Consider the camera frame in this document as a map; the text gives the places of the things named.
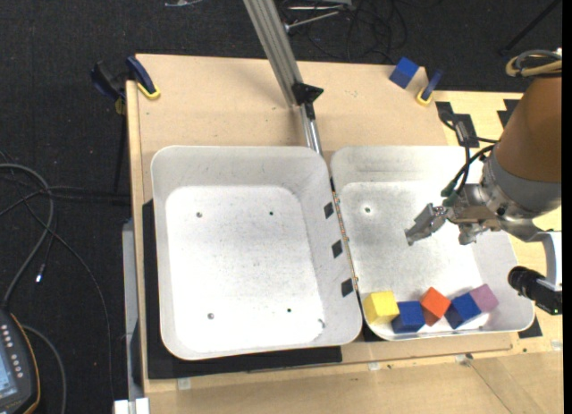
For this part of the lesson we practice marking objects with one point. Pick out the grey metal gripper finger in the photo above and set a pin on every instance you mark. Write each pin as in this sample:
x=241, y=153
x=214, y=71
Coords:
x=469, y=234
x=424, y=224

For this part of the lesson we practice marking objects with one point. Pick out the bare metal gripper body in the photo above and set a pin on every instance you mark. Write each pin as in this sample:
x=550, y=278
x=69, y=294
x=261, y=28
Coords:
x=485, y=212

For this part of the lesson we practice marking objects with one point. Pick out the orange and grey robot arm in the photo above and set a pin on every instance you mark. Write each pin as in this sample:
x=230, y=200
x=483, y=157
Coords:
x=532, y=135

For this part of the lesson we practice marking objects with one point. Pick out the white plastic tray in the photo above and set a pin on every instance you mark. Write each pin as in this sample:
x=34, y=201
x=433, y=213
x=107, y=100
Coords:
x=393, y=251
x=241, y=264

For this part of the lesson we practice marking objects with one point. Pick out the pink cube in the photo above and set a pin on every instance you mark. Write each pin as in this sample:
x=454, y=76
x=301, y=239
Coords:
x=485, y=298

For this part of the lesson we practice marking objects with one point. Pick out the blue cube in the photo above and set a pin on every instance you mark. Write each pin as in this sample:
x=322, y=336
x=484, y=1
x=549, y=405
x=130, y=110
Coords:
x=409, y=317
x=464, y=309
x=403, y=72

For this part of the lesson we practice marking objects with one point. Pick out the orange cube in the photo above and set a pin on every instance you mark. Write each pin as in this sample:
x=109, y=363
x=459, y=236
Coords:
x=435, y=305

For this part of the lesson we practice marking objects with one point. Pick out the yellow cube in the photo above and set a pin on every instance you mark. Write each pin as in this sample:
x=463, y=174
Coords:
x=380, y=307

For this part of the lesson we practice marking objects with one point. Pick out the pale wood board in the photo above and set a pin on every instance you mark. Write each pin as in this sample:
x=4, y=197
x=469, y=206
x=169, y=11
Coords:
x=223, y=108

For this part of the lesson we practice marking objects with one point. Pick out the black cylinder on white bracket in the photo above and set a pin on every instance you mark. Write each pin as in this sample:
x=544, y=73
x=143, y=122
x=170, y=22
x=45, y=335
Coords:
x=536, y=288

